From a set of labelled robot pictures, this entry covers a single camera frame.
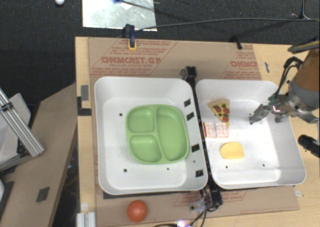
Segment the orange ball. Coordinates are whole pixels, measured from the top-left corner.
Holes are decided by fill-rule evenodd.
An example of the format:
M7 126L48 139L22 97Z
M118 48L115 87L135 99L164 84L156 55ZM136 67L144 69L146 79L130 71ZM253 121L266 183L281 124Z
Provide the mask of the orange ball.
M147 206L141 200L132 201L127 209L126 214L132 222L139 223L143 221L148 213Z

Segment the robotic hand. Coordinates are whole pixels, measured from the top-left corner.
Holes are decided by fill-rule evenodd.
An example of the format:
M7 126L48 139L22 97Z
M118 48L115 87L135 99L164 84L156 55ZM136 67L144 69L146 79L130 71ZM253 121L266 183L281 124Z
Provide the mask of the robotic hand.
M309 124L316 124L319 133L319 118L312 114L312 111L319 108L319 40L292 46L288 50L292 53L310 51L304 62L295 56L285 62L278 90L268 98L268 105L261 104L254 111L249 117L249 122L253 124L260 121L271 112L275 115L277 123L287 116L299 117ZM292 81L288 82L287 93L279 94L291 68L297 68L298 72ZM318 140L301 135L298 142L304 149L311 151L317 157L320 156L320 135Z

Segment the pepperoni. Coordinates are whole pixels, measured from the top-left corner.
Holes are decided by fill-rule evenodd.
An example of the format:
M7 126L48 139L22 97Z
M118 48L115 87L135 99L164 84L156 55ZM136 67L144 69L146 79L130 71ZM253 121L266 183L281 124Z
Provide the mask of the pepperoni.
M220 113L220 112L221 112L221 108L220 108L218 105L213 106L213 108L215 109L215 111L216 111L217 113Z
M225 113L225 114L229 114L229 109L226 107L226 108L223 108L223 112Z

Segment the dark floor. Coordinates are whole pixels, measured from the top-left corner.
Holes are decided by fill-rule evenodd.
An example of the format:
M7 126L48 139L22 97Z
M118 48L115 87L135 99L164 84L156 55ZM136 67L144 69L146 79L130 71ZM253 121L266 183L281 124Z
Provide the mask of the dark floor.
M302 0L154 0L158 25L221 18L292 19ZM306 0L305 14L319 18L320 0ZM75 81L75 36L118 37L119 30L82 27L82 0L0 0L0 87L22 93L28 104ZM138 38L296 44L319 36L319 22L227 21L140 32Z

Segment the pizza slice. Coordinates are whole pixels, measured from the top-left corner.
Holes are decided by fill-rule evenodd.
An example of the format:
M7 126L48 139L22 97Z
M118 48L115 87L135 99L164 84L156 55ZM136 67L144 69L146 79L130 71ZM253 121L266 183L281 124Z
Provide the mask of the pizza slice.
M229 100L218 99L209 102L208 107L222 122L226 123L226 127L229 128Z

